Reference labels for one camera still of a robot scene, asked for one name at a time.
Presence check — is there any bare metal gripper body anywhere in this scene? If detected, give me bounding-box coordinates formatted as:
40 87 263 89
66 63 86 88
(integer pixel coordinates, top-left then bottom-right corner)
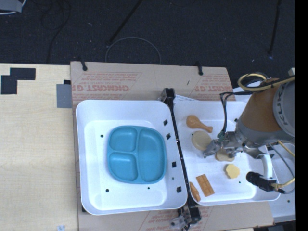
216 131 268 159

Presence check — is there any beige toy bread piece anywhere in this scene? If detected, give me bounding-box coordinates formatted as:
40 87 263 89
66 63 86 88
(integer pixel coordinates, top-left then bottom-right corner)
215 149 235 163

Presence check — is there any beige round toy biscuit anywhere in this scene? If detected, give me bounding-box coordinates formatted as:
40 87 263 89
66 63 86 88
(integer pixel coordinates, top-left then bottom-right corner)
191 130 213 151

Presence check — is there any yellow toy potato chip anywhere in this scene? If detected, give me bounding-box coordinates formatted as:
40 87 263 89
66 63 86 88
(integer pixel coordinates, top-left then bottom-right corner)
225 164 241 180

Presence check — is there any thin black rod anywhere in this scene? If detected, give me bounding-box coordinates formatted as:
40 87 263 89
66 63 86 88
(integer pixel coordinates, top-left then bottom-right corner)
167 97 196 210

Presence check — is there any orange toy chicken drumstick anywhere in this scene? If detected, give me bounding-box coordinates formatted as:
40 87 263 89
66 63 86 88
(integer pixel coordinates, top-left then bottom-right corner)
186 115 214 133

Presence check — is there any orange toy wafer biscuit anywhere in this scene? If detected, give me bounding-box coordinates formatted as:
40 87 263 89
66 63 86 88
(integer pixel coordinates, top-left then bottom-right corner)
195 174 215 197

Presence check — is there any white plastic tray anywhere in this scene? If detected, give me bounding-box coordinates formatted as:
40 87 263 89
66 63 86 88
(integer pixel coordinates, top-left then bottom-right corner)
76 99 188 216
172 99 282 207

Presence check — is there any white printed paper sheet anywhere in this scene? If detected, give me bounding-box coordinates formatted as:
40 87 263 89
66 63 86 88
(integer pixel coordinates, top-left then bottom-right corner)
174 94 199 103

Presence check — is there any blue divided plate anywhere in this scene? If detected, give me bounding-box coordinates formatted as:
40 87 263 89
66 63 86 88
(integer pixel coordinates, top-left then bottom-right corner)
106 125 167 184

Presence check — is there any brown cardboard board red print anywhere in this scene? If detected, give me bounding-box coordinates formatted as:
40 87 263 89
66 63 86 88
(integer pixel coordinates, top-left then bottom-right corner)
70 61 275 231

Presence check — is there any black cylinder on white bracket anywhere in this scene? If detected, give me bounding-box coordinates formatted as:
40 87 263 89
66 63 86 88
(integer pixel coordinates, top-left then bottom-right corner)
245 152 278 192

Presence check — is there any black block with thin wires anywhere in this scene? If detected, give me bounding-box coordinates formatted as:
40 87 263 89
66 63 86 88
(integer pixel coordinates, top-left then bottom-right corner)
162 88 176 103
187 205 202 225

